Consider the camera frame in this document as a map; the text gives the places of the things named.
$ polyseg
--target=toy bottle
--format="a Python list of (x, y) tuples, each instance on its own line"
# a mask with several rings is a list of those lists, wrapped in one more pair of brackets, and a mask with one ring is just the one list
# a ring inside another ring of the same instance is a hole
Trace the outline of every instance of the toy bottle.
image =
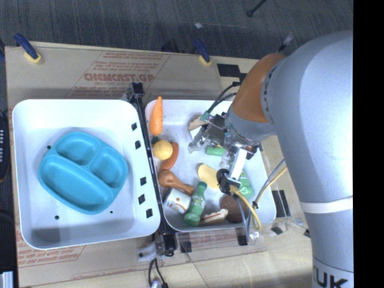
[(240, 190), (241, 194), (244, 195), (244, 197), (249, 199), (254, 194), (254, 191), (253, 191), (251, 183), (247, 177), (247, 174), (244, 171), (242, 171), (239, 179), (241, 182), (239, 190)]
[(200, 181), (197, 185), (195, 193), (191, 197), (191, 203), (187, 212), (184, 215), (184, 223), (189, 226), (198, 226), (200, 223), (200, 216), (203, 213), (205, 207), (204, 192), (207, 188), (207, 184)]

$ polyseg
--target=gray floor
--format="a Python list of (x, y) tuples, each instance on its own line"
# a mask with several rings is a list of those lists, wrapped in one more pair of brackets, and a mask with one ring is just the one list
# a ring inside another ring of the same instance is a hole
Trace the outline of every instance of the gray floor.
[[(0, 0), (0, 37), (9, 46), (19, 32), (34, 41), (143, 50), (161, 50), (174, 38), (185, 52), (200, 37), (211, 55), (257, 59), (275, 52), (290, 32), (294, 39), (286, 54), (318, 36), (353, 28), (353, 0), (267, 0), (247, 17), (259, 1)], [(6, 108), (0, 65), (0, 109)], [(9, 176), (0, 184), (0, 211), (13, 212)], [(13, 229), (0, 220), (0, 262), (12, 255), (13, 243)]]

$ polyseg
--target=blue clamp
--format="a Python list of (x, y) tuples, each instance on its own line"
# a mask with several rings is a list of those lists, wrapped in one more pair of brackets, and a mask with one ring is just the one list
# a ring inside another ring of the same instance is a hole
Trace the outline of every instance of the blue clamp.
[(0, 39), (0, 61), (5, 63), (5, 44)]
[(209, 57), (208, 49), (205, 44), (199, 38), (195, 38), (193, 41), (197, 51), (200, 53), (200, 61), (206, 65), (210, 66), (212, 64), (212, 60)]
[(33, 63), (39, 63), (41, 55), (36, 52), (30, 42), (20, 33), (15, 33), (13, 37), (16, 42), (22, 46), (25, 50), (25, 57), (28, 58)]

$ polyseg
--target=toy carrot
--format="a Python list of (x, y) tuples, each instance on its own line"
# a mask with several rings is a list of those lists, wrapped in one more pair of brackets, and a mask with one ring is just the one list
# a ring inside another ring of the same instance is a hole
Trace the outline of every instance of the toy carrot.
[(161, 164), (160, 170), (170, 170), (176, 163), (179, 155), (179, 145), (176, 142), (172, 142), (171, 144), (173, 148), (172, 155)]
[(159, 96), (149, 120), (149, 132), (158, 136), (163, 130), (163, 98)]

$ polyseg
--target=blue plastic plate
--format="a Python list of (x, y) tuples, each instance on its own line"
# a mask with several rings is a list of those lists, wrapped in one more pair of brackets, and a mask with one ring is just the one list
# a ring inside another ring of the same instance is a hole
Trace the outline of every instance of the blue plastic plate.
[(67, 206), (86, 214), (105, 210), (128, 176), (122, 155), (84, 132), (62, 136), (38, 168), (42, 186)]

